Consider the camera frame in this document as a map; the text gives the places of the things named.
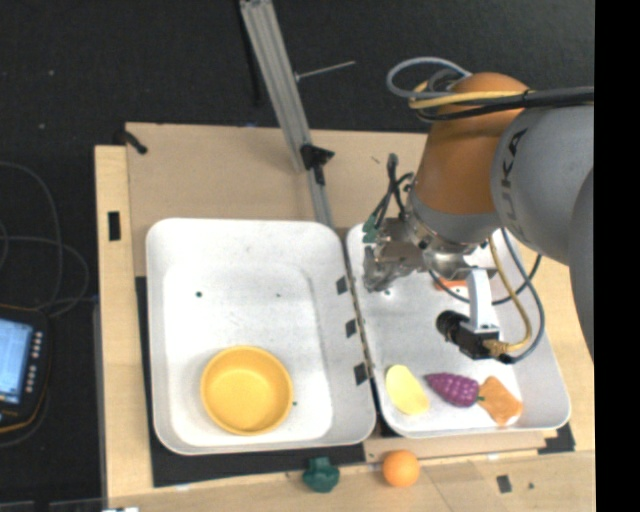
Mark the small orange toy piece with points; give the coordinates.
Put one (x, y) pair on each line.
(452, 285)

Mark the green toy broccoli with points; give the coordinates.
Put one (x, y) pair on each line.
(321, 477)

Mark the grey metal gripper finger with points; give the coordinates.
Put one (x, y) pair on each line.
(402, 272)
(372, 272)

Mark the pale brown flat board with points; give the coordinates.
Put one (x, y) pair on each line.
(215, 175)

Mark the white plastic tray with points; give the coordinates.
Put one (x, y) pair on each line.
(240, 280)
(410, 330)

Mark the orange toy fruit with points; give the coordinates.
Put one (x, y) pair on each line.
(400, 468)

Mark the yellow bowl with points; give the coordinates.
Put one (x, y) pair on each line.
(246, 390)

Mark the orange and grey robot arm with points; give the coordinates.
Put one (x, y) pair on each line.
(465, 160)

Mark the yellow oval toy food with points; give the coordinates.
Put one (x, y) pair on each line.
(406, 390)

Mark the black cylinder on white bracket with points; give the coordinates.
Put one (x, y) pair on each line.
(475, 340)

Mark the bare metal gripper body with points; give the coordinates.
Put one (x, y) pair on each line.
(407, 245)

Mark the purple toy grapes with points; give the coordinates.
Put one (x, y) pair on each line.
(454, 389)

